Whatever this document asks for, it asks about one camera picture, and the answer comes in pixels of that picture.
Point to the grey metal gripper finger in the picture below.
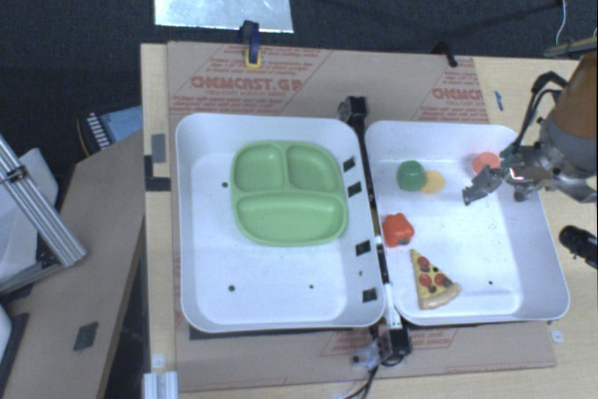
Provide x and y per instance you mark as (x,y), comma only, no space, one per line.
(483,184)
(522,192)

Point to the red toy pepper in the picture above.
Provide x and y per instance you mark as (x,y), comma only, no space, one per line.
(397,230)

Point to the green rounded toy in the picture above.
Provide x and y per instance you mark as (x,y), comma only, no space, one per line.
(410,175)

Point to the toy pizza slice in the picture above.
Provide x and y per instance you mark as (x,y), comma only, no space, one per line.
(432,282)

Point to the brown cardboard board red print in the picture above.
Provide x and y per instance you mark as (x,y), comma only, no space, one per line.
(392,79)

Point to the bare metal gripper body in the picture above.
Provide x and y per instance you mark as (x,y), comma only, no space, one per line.
(542,173)

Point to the yellow round disc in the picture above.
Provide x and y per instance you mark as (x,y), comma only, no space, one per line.
(435,183)

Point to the green divided plate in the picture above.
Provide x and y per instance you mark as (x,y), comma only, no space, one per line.
(285,205)

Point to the white plastic tray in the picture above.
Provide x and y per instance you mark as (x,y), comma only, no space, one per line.
(280,285)
(490,247)

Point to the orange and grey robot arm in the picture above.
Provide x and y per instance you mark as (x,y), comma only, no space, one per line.
(577,107)

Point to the orange round toy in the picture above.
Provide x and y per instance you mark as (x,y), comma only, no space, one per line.
(485,162)

